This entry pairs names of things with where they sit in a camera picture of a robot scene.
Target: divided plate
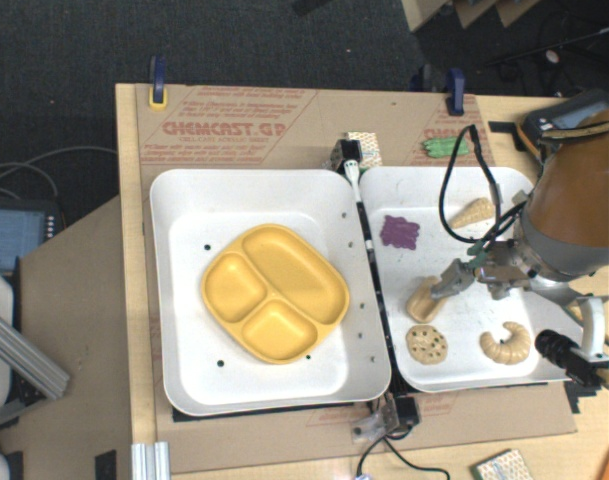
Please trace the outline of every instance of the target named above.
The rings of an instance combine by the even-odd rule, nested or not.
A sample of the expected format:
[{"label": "divided plate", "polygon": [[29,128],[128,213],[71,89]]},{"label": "divided plate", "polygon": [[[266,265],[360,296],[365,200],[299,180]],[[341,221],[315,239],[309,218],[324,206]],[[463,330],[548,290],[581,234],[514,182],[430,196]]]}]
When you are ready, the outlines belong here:
[{"label": "divided plate", "polygon": [[264,224],[237,238],[202,277],[220,324],[260,359],[285,364],[315,348],[348,309],[337,270],[297,233]]}]

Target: gray carpet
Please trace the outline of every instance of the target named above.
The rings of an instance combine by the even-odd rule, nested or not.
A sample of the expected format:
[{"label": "gray carpet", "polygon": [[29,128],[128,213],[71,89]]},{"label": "gray carpet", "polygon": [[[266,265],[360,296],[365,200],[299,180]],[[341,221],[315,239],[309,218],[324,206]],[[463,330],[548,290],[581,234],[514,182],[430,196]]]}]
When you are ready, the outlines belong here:
[{"label": "gray carpet", "polygon": [[[438,74],[461,68],[478,94],[609,91],[609,62],[577,54],[551,84],[531,57],[502,72],[483,67],[609,24],[609,0],[544,0],[508,29],[490,11],[463,30],[446,8],[416,33],[400,0],[330,0],[306,13],[298,1],[0,0],[0,162],[115,148],[114,84],[147,81],[154,54],[165,55],[170,83],[403,91],[429,64]],[[609,37],[582,46],[609,57]],[[69,153],[39,167],[56,181],[69,223],[117,194],[111,155]],[[0,187],[51,195],[31,172]]]}]

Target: wooden table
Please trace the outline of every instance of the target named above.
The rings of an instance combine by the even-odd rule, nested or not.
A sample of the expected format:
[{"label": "wooden table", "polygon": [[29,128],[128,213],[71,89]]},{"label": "wooden table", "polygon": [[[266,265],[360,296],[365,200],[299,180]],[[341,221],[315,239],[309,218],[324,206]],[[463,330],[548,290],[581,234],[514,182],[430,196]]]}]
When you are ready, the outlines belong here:
[{"label": "wooden table", "polygon": [[[555,103],[551,99],[521,97],[477,97],[483,121],[516,121],[524,113]],[[142,187],[138,150],[135,88],[130,84],[116,87],[117,125],[120,156],[120,196],[124,243],[125,291],[128,330],[128,362],[134,443],[156,442],[153,375],[149,335],[149,312],[146,289],[146,262],[142,235]],[[489,133],[489,143],[498,166],[518,169],[532,181],[537,176],[536,162],[518,153],[505,135]],[[580,290],[609,293],[609,268],[590,279],[576,283]],[[517,448],[524,455],[534,478],[538,480],[599,479],[609,455],[609,392],[580,402],[576,416],[578,432],[538,439],[486,442],[449,448],[406,452],[409,460],[420,465],[447,469],[451,478],[471,478],[470,466],[506,449]],[[189,479],[352,479],[359,457],[316,460],[236,470],[218,470],[174,475]],[[369,456],[365,471],[377,479],[438,478],[436,474],[410,473],[390,453]]]}]

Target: monitor screen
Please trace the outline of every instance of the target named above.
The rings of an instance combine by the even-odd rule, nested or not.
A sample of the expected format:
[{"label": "monitor screen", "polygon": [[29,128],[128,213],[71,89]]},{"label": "monitor screen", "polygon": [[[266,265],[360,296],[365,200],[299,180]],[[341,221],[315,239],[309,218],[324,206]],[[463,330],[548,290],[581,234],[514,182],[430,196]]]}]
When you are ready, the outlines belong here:
[{"label": "monitor screen", "polygon": [[44,212],[0,208],[0,272],[11,272],[44,241]]}]

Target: green object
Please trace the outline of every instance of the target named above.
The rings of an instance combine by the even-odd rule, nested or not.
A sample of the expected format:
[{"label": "green object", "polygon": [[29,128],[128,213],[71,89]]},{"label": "green object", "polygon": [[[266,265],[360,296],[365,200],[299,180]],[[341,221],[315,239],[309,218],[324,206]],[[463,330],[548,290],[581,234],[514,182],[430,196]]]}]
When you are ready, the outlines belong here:
[{"label": "green object", "polygon": [[[432,158],[442,158],[445,156],[451,156],[453,154],[453,148],[455,147],[455,141],[457,137],[444,137],[428,139],[422,142],[424,149],[427,151],[428,156]],[[466,155],[469,153],[466,141],[460,142],[459,148],[457,148],[457,154]]]},{"label": "green object", "polygon": [[482,240],[478,240],[466,250],[466,254],[469,256],[477,256],[482,252],[484,252],[484,242]]},{"label": "green object", "polygon": [[486,261],[486,256],[487,256],[487,254],[485,252],[478,254],[471,261],[467,262],[466,265],[469,267],[469,269],[475,270],[476,268],[484,265],[484,263]]}]

